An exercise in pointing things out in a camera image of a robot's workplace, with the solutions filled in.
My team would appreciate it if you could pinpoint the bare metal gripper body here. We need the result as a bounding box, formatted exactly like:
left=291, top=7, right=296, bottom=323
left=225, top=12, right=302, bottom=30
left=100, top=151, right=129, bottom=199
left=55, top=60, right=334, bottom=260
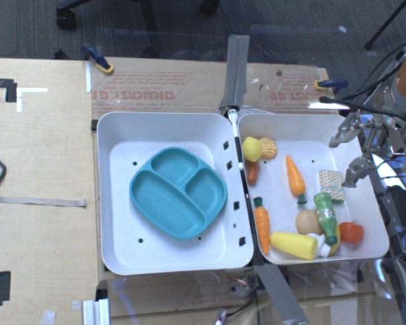
left=357, top=113, right=406, bottom=159

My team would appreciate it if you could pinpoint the white patterned carton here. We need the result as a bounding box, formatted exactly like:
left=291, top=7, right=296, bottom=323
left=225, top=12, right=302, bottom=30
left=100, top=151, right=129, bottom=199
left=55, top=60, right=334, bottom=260
left=318, top=169, right=346, bottom=204

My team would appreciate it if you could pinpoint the green bottle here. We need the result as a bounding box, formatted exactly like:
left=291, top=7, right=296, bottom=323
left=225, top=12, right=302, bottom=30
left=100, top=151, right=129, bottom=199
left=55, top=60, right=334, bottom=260
left=313, top=192, right=340, bottom=246

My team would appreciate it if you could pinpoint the orange carrot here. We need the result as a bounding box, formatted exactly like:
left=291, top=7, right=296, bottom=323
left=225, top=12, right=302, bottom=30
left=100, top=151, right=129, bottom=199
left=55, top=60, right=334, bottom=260
left=252, top=196, right=271, bottom=256
left=285, top=154, right=308, bottom=206

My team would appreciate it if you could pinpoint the orange red tomato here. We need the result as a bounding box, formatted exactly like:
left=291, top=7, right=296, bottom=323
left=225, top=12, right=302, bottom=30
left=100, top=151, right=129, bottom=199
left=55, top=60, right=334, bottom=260
left=338, top=221, right=365, bottom=244

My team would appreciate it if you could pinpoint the yellow banana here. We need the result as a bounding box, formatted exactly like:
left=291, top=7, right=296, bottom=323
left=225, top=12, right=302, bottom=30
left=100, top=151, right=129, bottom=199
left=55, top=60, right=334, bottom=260
left=327, top=223, right=342, bottom=257

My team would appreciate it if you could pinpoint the white plastic tray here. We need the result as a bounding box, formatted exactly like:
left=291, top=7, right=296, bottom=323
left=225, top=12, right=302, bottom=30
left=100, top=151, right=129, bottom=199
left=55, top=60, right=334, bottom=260
left=96, top=111, right=255, bottom=276
left=237, top=112, right=390, bottom=266

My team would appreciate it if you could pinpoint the yellow corn cob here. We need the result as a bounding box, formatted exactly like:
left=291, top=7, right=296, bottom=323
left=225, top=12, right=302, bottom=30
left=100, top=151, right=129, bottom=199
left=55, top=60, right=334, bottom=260
left=258, top=137, right=278, bottom=160

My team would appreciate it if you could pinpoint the yellow lemon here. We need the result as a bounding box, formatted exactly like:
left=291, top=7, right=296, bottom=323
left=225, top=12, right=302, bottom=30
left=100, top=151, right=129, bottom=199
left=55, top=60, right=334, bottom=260
left=242, top=136, right=263, bottom=163

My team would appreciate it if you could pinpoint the yellow bottle with white cap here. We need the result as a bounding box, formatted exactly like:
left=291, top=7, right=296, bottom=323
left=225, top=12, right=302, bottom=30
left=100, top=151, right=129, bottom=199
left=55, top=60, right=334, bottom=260
left=269, top=231, right=332, bottom=261

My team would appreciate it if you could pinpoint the brown sausage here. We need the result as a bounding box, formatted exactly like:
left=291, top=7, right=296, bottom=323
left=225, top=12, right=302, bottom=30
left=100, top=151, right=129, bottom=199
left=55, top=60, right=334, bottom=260
left=246, top=160, right=259, bottom=186

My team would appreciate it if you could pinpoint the black stand leg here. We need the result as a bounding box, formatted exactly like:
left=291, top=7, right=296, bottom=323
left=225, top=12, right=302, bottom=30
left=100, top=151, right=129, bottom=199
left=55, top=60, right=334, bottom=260
left=364, top=0, right=406, bottom=51

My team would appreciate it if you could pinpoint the blue divided plate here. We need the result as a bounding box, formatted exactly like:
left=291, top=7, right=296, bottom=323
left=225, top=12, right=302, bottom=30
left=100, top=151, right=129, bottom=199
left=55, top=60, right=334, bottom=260
left=129, top=146, right=229, bottom=240

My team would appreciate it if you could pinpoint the brown cardboard board red print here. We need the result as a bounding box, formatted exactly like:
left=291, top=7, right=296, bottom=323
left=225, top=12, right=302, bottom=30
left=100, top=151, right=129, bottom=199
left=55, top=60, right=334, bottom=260
left=89, top=56, right=380, bottom=318

